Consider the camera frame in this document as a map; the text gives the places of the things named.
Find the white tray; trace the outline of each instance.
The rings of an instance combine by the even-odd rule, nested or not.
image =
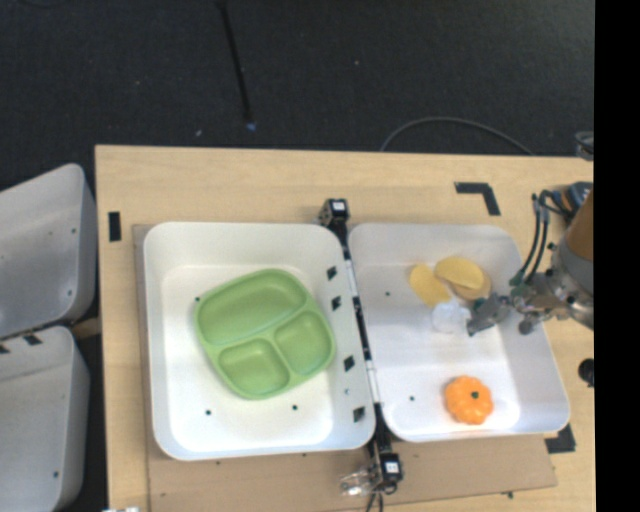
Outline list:
[[[142,247],[152,425],[168,455],[196,460],[345,450],[369,440],[375,415],[342,248],[332,233],[299,224],[166,223],[152,228]],[[332,267],[337,273],[329,279]],[[216,375],[192,316],[195,297],[263,268],[300,279],[329,321],[337,350],[319,375],[255,401]],[[333,310],[335,297],[341,305]],[[354,365],[346,371],[349,358]],[[363,417],[354,413],[361,408]]]
[[[473,337],[438,332],[432,310],[409,286],[414,265],[433,267],[456,255],[477,263],[494,290],[508,295],[522,263],[506,232],[484,225],[363,224],[351,231],[349,247],[383,415],[394,434],[424,442],[556,432],[566,425],[569,403],[542,326],[523,336],[522,317],[512,312]],[[480,426],[454,421],[444,406],[445,385],[463,374],[492,390],[495,409]]]

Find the dark floor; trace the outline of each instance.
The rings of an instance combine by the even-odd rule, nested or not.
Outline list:
[[[594,129],[595,0],[219,4],[0,0],[0,190],[68,162],[95,190],[97,143],[378,151],[429,118],[386,150],[573,155]],[[105,505],[99,347],[68,512]]]

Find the orange pumpkin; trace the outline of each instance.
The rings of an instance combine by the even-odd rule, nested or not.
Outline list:
[[[454,379],[444,394],[447,410],[463,423],[480,425],[493,412],[491,390],[475,377],[463,375]]]

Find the yellow cheese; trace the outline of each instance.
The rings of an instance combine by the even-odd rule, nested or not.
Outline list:
[[[449,256],[436,264],[435,275],[453,285],[481,290],[485,285],[482,269],[473,261],[460,256]]]
[[[447,287],[434,275],[428,265],[419,264],[413,267],[409,275],[409,285],[429,307],[433,308],[451,299]]]

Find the green plate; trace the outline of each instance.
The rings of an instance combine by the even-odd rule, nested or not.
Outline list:
[[[266,269],[196,298],[198,340],[239,395],[269,398],[315,376],[331,362],[333,332],[304,285]]]

